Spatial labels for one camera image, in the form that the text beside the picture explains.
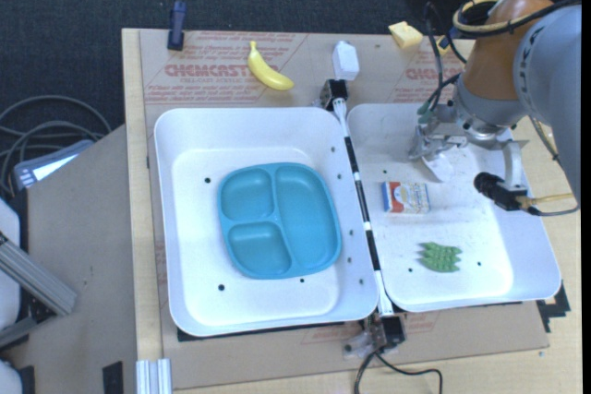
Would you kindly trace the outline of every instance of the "blue divided plate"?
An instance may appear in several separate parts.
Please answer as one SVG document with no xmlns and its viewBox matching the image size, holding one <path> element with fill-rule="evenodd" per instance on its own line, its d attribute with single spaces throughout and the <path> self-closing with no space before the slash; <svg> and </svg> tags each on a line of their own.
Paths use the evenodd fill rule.
<svg viewBox="0 0 591 394">
<path fill-rule="evenodd" d="M 223 238 L 235 266 L 256 279 L 305 276 L 341 253 L 341 231 L 322 177 L 299 163 L 243 168 L 218 188 Z"/>
</svg>

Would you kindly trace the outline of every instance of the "white object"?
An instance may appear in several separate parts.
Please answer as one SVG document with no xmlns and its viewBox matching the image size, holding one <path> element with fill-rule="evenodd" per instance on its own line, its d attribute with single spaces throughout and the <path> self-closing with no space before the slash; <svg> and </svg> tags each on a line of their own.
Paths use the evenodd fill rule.
<svg viewBox="0 0 591 394">
<path fill-rule="evenodd" d="M 421 156 L 421 159 L 438 181 L 447 183 L 453 178 L 453 166 L 443 153 L 438 153 L 433 158 Z"/>
<path fill-rule="evenodd" d="M 316 107 L 174 109 L 154 128 L 171 315 L 198 337 L 360 320 L 378 289 L 338 120 Z M 290 161 L 329 188 L 342 251 L 304 278 L 251 279 L 227 254 L 217 187 L 232 171 Z"/>
<path fill-rule="evenodd" d="M 507 212 L 474 189 L 481 171 L 502 173 L 502 151 L 468 145 L 449 153 L 455 176 L 434 180 L 408 160 L 417 104 L 364 104 L 348 116 L 385 293 L 409 312 L 547 299 L 561 274 L 540 219 Z M 198 337 L 360 320 L 378 305 L 365 226 L 338 120 L 316 107 L 175 109 L 154 129 L 163 206 L 170 310 Z M 217 215 L 217 184 L 255 164 L 308 165 L 331 192 L 343 250 L 328 269 L 254 280 L 233 267 Z M 424 215 L 384 212 L 384 180 L 425 183 Z M 458 246 L 460 270 L 418 260 L 421 244 Z"/>
<path fill-rule="evenodd" d="M 350 42 L 337 42 L 332 51 L 334 78 L 353 80 L 359 74 L 357 50 Z"/>
<path fill-rule="evenodd" d="M 3 361 L 0 361 L 0 388 L 2 394 L 22 394 L 20 375 Z"/>
<path fill-rule="evenodd" d="M 17 213 L 0 198 L 0 231 L 15 245 L 20 245 Z M 20 286 L 0 270 L 0 330 L 14 324 L 20 308 Z"/>
<path fill-rule="evenodd" d="M 438 182 L 420 161 L 408 160 L 417 107 L 363 104 L 348 115 L 386 293 L 409 312 L 553 296 L 561 274 L 542 220 L 500 209 L 474 188 L 481 171 L 503 175 L 502 151 L 474 145 L 450 151 L 454 177 Z M 385 178 L 426 183 L 430 211 L 384 212 L 380 184 Z M 525 176 L 522 182 L 527 184 Z M 423 267 L 419 252 L 428 242 L 459 247 L 460 270 Z"/>
</svg>

